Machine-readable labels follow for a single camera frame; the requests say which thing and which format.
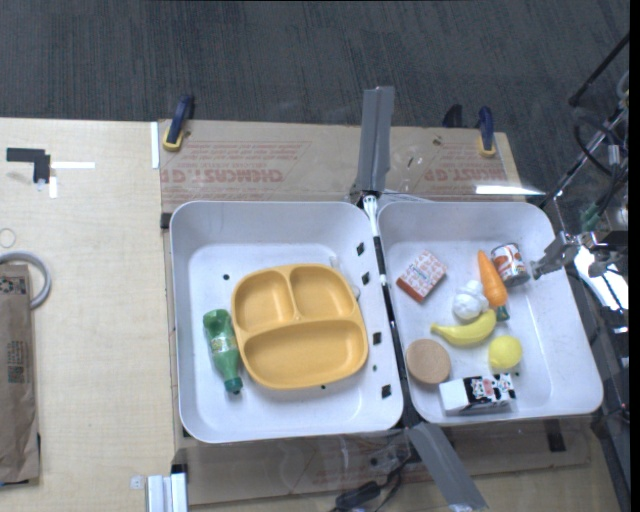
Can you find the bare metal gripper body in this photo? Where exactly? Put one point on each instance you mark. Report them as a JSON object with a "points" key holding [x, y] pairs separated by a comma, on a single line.
{"points": [[602, 245]]}

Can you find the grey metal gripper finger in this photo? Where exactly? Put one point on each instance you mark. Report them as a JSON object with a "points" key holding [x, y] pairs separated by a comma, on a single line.
{"points": [[549, 257]]}

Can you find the small orange and white can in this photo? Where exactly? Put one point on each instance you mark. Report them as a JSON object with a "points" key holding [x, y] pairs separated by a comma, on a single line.
{"points": [[510, 264]]}

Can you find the orange carrot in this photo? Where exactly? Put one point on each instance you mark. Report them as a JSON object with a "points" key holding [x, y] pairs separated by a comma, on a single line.
{"points": [[491, 282]]}

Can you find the white garlic bulb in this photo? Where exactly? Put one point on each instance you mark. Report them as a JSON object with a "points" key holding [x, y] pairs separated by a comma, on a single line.
{"points": [[467, 305]]}

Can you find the white plastic tray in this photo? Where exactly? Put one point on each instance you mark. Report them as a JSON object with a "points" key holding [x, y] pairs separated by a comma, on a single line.
{"points": [[280, 415], [550, 360]]}

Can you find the yellow lemon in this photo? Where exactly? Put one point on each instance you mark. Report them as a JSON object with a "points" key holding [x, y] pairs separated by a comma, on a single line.
{"points": [[505, 353]]}

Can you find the yellow banana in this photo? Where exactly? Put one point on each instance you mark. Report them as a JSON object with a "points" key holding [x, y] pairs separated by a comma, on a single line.
{"points": [[470, 334]]}

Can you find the orange and white packet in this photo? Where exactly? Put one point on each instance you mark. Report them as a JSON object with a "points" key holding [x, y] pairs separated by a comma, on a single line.
{"points": [[421, 276]]}

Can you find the white cow print carton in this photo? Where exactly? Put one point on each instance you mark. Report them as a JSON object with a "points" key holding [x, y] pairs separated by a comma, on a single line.
{"points": [[475, 395]]}

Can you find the round brown biscuit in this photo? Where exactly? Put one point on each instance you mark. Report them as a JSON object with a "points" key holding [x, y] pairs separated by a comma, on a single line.
{"points": [[428, 361]]}

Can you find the thin black and white rod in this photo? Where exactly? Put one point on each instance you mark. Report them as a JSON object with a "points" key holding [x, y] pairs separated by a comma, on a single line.
{"points": [[381, 260]]}

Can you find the yellow divided plate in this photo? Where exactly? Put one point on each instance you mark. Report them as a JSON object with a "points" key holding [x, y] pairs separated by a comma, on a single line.
{"points": [[300, 350]]}

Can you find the brown cardboard board red print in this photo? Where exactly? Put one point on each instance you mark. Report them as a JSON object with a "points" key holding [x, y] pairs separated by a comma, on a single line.
{"points": [[280, 170]]}

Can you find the green plastic bottle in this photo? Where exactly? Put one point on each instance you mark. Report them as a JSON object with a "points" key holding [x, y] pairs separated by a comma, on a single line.
{"points": [[222, 345]]}

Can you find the brown paper bag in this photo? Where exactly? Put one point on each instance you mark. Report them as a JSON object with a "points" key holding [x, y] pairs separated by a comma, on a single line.
{"points": [[17, 390]]}

